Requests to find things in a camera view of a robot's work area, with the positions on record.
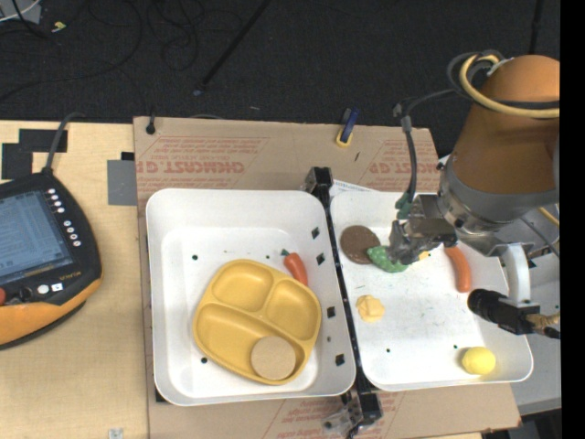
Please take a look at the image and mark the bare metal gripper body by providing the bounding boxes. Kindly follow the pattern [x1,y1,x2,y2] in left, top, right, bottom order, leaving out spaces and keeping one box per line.
[395,193,463,252]

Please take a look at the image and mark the green grapes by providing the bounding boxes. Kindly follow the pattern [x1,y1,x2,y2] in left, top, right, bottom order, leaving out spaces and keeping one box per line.
[366,243,410,274]

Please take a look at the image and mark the brown round biscuit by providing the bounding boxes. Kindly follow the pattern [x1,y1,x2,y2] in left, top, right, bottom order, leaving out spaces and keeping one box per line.
[339,224,382,265]

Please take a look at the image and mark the orange sausage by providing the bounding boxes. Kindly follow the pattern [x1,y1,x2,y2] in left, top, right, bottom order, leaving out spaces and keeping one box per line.
[443,244,473,294]

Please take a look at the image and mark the thin black rod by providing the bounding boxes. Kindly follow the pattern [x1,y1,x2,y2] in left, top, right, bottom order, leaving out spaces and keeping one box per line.
[315,185,369,397]

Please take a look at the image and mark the pale yellow lumpy toy food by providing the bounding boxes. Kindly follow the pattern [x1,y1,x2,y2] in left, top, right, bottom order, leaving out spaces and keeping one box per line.
[355,294,387,325]

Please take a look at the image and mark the white plastic tray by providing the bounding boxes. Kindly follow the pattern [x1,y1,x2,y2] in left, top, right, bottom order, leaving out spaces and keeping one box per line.
[328,188,535,393]
[144,187,357,407]

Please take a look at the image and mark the orange carrot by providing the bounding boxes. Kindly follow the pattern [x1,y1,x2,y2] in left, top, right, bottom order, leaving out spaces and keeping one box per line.
[280,248,310,288]

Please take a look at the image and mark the yellow lemon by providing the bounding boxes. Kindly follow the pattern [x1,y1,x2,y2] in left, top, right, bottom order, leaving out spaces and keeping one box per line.
[461,346,497,377]

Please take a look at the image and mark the brown cardboard board red print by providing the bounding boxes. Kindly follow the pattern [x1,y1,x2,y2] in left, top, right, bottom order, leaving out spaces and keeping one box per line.
[132,115,523,439]

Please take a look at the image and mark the yellow divided plate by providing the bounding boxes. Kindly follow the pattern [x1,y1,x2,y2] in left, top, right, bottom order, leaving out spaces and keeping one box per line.
[191,258,324,387]

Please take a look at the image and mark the tan round biscuit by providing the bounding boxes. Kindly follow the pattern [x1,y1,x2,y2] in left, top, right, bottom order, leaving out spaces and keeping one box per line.
[250,335,298,381]

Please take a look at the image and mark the black cylinder on white bracket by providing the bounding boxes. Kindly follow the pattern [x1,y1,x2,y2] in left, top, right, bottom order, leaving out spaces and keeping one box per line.
[466,241,543,337]

